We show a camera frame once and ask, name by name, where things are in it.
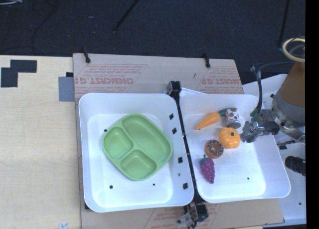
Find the robotic arm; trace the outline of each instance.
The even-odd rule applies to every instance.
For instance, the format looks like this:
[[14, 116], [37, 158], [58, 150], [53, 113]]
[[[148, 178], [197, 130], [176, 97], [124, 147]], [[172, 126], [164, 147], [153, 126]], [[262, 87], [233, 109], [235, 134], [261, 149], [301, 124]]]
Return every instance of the robotic arm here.
[[273, 97], [271, 109], [261, 109], [260, 72], [256, 74], [260, 89], [260, 100], [252, 120], [246, 121], [240, 134], [243, 142], [253, 142], [258, 136], [277, 134], [279, 131], [287, 134], [298, 142], [305, 142], [306, 135], [299, 128], [305, 126], [305, 51], [300, 57], [287, 52], [287, 45], [303, 38], [292, 38], [285, 41], [282, 50], [285, 56], [295, 61], [280, 89]]

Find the black fabric backdrop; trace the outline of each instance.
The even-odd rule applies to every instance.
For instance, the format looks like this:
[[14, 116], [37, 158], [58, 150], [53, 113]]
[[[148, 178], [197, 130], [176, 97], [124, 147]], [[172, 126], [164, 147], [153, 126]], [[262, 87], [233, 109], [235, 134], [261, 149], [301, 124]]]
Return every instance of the black fabric backdrop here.
[[[234, 59], [242, 83], [255, 63], [291, 62], [278, 42], [305, 36], [306, 0], [23, 0], [0, 5], [0, 54], [88, 53]], [[288, 73], [269, 66], [262, 78]]]

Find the light wood surface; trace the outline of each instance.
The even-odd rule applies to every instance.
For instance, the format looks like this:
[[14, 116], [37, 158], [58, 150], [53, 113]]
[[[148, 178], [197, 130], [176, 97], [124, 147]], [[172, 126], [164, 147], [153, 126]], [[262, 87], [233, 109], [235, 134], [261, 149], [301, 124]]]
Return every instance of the light wood surface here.
[[72, 57], [37, 60], [18, 87], [0, 88], [0, 228], [81, 228], [75, 103], [60, 102], [58, 77]]

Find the green plate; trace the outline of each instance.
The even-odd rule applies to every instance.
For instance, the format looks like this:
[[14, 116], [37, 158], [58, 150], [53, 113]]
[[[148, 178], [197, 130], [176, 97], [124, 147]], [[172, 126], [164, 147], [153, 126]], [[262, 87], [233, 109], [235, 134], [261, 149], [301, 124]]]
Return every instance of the green plate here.
[[164, 132], [142, 114], [129, 114], [107, 130], [102, 149], [129, 179], [154, 175], [172, 156], [173, 146]]

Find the cardboard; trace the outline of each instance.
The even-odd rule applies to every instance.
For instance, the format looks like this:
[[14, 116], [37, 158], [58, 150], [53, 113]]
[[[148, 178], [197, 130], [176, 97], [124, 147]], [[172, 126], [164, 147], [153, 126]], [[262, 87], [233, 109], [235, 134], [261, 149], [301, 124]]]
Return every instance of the cardboard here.
[[[170, 81], [203, 93], [243, 94], [234, 60], [210, 59], [210, 68], [201, 58], [176, 58], [110, 54], [73, 54], [74, 89], [77, 120], [81, 219], [83, 229], [179, 228], [176, 218], [183, 207], [96, 213], [85, 208], [78, 101], [89, 92], [163, 93]], [[209, 218], [198, 229], [226, 229], [282, 223], [277, 199], [206, 204]]]

